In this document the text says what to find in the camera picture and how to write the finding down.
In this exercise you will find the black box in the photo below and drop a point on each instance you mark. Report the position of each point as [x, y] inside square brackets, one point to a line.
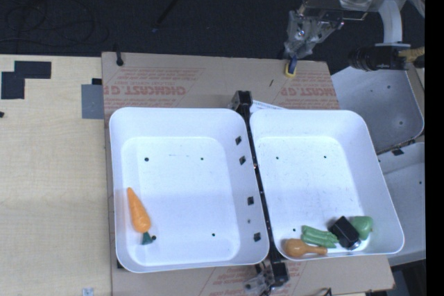
[344, 231]

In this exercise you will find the orange toy drumstick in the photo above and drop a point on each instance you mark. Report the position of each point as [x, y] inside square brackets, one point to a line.
[296, 247]

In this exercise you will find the thin black rod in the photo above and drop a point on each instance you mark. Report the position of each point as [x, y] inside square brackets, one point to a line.
[258, 180]

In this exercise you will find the white plastic tray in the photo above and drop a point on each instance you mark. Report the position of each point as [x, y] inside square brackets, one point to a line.
[312, 180]
[184, 190]

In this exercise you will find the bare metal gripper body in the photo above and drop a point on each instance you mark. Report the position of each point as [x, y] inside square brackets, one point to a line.
[329, 7]

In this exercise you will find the brown cardboard board red print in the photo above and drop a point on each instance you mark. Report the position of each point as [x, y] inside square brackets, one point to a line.
[194, 86]

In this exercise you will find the green pea pods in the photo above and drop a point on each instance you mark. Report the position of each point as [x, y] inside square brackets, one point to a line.
[317, 236]

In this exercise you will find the black cylinder on white bracket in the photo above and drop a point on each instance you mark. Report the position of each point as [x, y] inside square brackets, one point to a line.
[381, 57]

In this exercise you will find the white paper sheet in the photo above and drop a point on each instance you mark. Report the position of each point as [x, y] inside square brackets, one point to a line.
[265, 105]

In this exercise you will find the green pepper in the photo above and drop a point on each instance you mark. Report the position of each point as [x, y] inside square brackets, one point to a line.
[363, 226]

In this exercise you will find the orange carrot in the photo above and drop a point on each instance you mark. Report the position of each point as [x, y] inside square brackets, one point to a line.
[138, 211]

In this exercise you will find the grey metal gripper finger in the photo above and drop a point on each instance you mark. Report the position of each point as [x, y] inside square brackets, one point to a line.
[293, 34]
[307, 46]

